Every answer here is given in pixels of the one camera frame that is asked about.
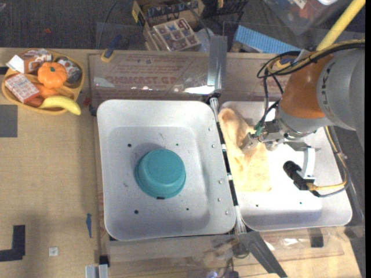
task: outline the gray floor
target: gray floor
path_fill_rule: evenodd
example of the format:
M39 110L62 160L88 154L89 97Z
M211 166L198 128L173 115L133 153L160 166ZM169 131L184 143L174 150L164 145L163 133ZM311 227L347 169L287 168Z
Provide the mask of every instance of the gray floor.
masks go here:
M105 48L108 38L102 37L100 45L96 41L97 24L105 22L107 13L117 0L0 0L6 8L0 12L0 47L46 47L69 49ZM110 24L134 26L131 15L133 0L121 0L112 10L107 22ZM320 25L313 33L295 36L261 0L249 0L241 24L247 27L260 26L259 31L298 47L308 47L318 43L326 30L338 16ZM222 29L212 20L209 27L220 34ZM275 28L262 25L273 25ZM365 33L365 8L347 27L347 32ZM352 196L357 211L365 211L365 154L355 133L337 129L343 151L348 156L354 182ZM355 213L351 225L362 223L361 216ZM349 232L360 270L365 277L365 235Z

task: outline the banana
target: banana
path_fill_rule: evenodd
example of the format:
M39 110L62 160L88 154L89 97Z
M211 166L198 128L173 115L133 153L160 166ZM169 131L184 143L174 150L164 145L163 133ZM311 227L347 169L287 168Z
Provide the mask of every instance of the banana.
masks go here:
M51 96L44 100L44 102L39 106L39 108L53 108L53 107L61 107L73 114L80 115L81 109L79 104L77 104L74 100L65 97L65 96Z

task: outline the wooden table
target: wooden table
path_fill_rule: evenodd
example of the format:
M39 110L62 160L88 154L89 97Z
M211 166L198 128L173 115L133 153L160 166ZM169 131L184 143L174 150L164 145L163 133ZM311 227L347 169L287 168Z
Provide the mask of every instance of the wooden table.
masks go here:
M22 50L0 48L0 67ZM87 72L89 56L99 53L97 50L56 51L79 61ZM229 54L235 82L227 88L225 97L243 100L246 80L242 79L255 79L249 72L243 77L238 75L256 71L261 61L270 57ZM99 262L102 248L94 151L95 118L82 104L90 96L88 77L89 73L78 99L81 116L69 113L49 116L18 108L17 137L0 138L0 250L12 248L14 225L26 226L26 254L19 261L0 262L2 277L85 277L85 266ZM11 105L3 94L0 94L0 110L1 105ZM86 226L88 213L92 215L92 237ZM317 259L282 261L282 267L292 277L360 277L349 242L342 237L339 242L343 248L339 252L343 255L326 257L322 252L323 257ZM58 256L50 257L49 247L58 247ZM263 274L260 265L246 266L238 261L235 264L241 276L275 277ZM124 274L125 270L120 267L110 269L110 277L138 276ZM142 276L187 277L186 269L155 274L146 271Z

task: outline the orange basket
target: orange basket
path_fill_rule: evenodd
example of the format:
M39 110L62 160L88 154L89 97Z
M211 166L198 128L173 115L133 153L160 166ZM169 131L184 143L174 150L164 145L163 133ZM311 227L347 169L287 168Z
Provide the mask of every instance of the orange basket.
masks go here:
M73 84L69 84L68 82L65 82L62 87L56 89L62 96L66 96L66 97L71 98L72 100L76 101L79 94L80 94L80 91L82 89L82 86L83 86L83 83L84 83L84 80L85 80L85 70L84 70L83 66L79 62L75 61L73 58L70 58L70 57L65 56L63 54L54 52L52 50L47 49L47 51L52 54L52 61L53 62L58 61L62 57L66 57L81 70L81 76L77 80L77 82L75 82ZM41 109L41 108L37 108L37 107L32 107L32 106L27 105L27 104L23 104L21 101L19 101L17 99L17 97L14 96L14 94L5 86L5 81L8 78L10 78L11 76L13 76L14 74L18 74L18 73L19 73L18 71L9 68L7 73L5 74L4 79L2 81L2 84L1 84L1 90L4 94L4 96L10 102L12 102L16 105L19 105L23 108L27 108L27 109L30 109L32 111L39 112L39 113L42 113L42 114L59 115L59 114L63 114L65 112L67 112L67 110L63 109L63 108L42 108ZM25 76L31 82L39 83L38 80L37 80L37 75L35 75L35 74L25 74Z

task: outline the plastic lid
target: plastic lid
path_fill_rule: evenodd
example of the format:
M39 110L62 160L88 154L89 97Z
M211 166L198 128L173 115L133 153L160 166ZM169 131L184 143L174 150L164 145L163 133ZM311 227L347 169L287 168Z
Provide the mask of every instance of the plastic lid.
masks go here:
M174 197L186 183L186 168L182 159L167 149L156 149L144 155L135 169L140 189L157 199Z

